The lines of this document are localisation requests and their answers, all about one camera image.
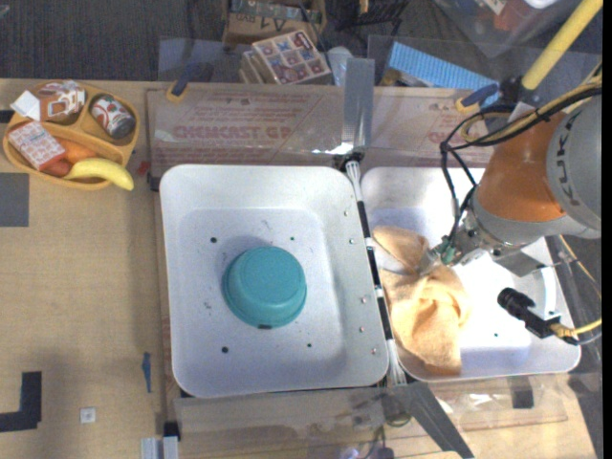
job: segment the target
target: gray square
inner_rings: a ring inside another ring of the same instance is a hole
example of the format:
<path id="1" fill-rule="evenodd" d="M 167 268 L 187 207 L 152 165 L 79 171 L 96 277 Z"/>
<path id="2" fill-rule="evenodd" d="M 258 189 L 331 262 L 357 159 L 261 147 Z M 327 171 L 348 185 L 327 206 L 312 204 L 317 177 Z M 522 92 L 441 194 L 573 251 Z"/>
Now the gray square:
<path id="1" fill-rule="evenodd" d="M 30 222 L 30 175 L 0 173 L 0 228 L 26 227 Z"/>

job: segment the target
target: banana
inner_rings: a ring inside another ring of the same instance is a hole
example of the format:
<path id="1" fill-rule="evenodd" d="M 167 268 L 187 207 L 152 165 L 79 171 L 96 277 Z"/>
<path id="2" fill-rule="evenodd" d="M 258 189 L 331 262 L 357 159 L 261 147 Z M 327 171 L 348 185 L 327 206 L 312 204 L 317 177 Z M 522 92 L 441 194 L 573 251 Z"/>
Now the banana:
<path id="1" fill-rule="evenodd" d="M 87 177 L 108 180 L 126 190 L 134 188 L 134 179 L 127 169 L 106 158 L 86 158 L 76 162 L 70 171 L 63 177 L 66 180 Z"/>

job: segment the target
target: wooden table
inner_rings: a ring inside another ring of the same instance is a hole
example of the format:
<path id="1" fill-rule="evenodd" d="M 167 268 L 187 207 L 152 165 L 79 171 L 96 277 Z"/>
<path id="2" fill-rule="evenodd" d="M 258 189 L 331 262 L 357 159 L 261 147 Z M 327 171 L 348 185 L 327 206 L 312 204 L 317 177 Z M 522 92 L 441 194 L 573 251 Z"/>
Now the wooden table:
<path id="1" fill-rule="evenodd" d="M 0 109 L 38 81 L 0 79 Z M 141 439 L 160 437 L 171 411 L 164 386 L 158 194 L 138 172 L 149 159 L 145 92 L 167 84 L 88 83 L 130 100 L 141 115 L 128 164 L 136 187 L 80 191 L 30 178 L 29 225 L 0 228 L 0 413 L 19 409 L 23 372 L 42 373 L 42 420 L 36 429 L 0 433 L 6 459 L 139 457 Z M 18 171 L 0 155 L 0 172 Z M 150 392 L 145 353 L 152 364 Z M 574 393 L 564 376 L 553 383 L 566 420 L 465 430 L 476 457 L 595 458 Z M 87 407 L 95 408 L 96 420 L 82 424 L 79 413 Z M 425 439 L 394 443 L 396 457 L 429 457 L 430 445 L 419 452 Z M 187 443 L 181 448 L 185 457 L 195 457 Z"/>

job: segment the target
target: orange tray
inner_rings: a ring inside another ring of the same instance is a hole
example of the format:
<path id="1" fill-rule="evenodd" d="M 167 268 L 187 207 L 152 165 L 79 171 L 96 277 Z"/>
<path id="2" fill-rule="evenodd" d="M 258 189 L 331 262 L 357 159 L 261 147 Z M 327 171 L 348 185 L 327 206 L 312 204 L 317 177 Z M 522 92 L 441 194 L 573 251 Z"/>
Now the orange tray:
<path id="1" fill-rule="evenodd" d="M 47 80 L 43 83 L 36 85 L 35 88 L 42 87 L 46 83 L 61 80 Z M 129 161 L 136 141 L 138 140 L 139 132 L 141 129 L 141 120 L 136 109 L 124 98 L 118 97 L 115 94 L 111 94 L 99 88 L 92 87 L 86 83 L 80 81 L 78 85 L 85 89 L 85 105 L 82 107 L 78 114 L 72 115 L 63 122 L 50 122 L 48 120 L 42 121 L 43 127 L 49 131 L 55 137 L 63 138 L 73 142 L 78 142 L 83 146 L 87 146 L 92 150 L 96 151 L 102 158 L 107 158 L 113 162 L 117 162 L 122 166 L 126 166 Z M 134 130 L 127 135 L 125 138 L 120 140 L 113 139 L 102 126 L 94 119 L 89 112 L 92 101 L 98 98 L 100 95 L 111 95 L 118 102 L 120 102 L 134 117 L 136 124 Z M 32 175 L 53 182 L 61 186 L 67 186 L 72 188 L 79 188 L 81 190 L 99 190 L 111 185 L 111 182 L 103 179 L 73 179 L 65 180 L 60 177 L 54 177 L 47 173 L 40 172 L 33 168 L 30 163 L 17 151 L 17 149 L 9 143 L 9 133 L 17 126 L 24 122 L 31 121 L 30 118 L 21 116 L 18 113 L 12 115 L 11 121 L 7 125 L 7 130 L 2 140 L 2 146 L 7 155 L 9 161 L 14 164 L 17 168 L 24 170 Z"/>

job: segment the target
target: red and white package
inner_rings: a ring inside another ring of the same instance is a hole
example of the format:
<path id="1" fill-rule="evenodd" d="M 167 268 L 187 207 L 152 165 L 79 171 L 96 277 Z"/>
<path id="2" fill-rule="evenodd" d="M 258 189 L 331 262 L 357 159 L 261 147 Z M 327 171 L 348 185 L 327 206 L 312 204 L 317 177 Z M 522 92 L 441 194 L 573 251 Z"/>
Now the red and white package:
<path id="1" fill-rule="evenodd" d="M 35 120 L 13 129 L 9 142 L 36 170 L 44 170 L 66 156 L 64 147 Z"/>

